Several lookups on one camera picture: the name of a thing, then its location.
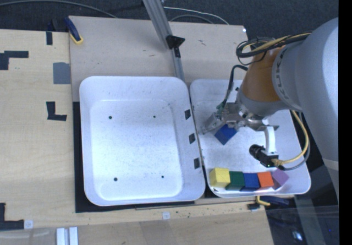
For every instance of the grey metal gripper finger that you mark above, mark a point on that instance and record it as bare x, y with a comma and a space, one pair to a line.
237, 126
211, 125

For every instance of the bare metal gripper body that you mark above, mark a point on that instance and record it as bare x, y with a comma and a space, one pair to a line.
233, 116

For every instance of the blue cube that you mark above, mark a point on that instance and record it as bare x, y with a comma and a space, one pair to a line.
225, 134
251, 180

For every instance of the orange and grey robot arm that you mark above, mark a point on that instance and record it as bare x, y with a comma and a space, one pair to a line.
305, 73

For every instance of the white plastic tray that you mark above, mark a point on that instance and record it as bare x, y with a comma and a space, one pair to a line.
233, 155
134, 142

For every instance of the green cube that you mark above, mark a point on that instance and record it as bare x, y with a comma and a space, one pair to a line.
236, 179

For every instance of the yellow cube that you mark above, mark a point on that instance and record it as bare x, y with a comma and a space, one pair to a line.
219, 177

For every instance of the orange cube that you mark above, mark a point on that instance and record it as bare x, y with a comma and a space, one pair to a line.
265, 179

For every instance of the purple cube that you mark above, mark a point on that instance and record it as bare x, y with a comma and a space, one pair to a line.
280, 177

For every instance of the pale wood board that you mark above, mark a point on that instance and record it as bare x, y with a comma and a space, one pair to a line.
123, 48

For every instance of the black cylinder on white bracket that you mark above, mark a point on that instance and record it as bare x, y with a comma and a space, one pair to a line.
267, 157

